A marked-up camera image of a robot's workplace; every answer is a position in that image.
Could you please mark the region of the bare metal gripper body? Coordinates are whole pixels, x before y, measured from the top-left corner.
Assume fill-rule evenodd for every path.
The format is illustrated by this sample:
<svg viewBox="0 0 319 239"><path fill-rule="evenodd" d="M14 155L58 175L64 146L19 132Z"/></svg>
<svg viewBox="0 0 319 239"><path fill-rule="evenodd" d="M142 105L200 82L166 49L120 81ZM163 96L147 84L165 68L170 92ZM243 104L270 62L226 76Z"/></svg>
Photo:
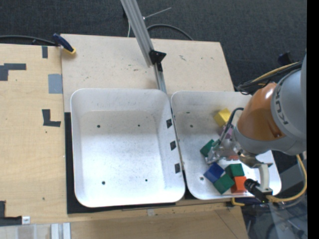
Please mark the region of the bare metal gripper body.
<svg viewBox="0 0 319 239"><path fill-rule="evenodd" d="M239 160L249 168L258 168L261 165L256 154L244 150L238 142L231 139L223 140L217 153L225 155L226 160Z"/></svg>

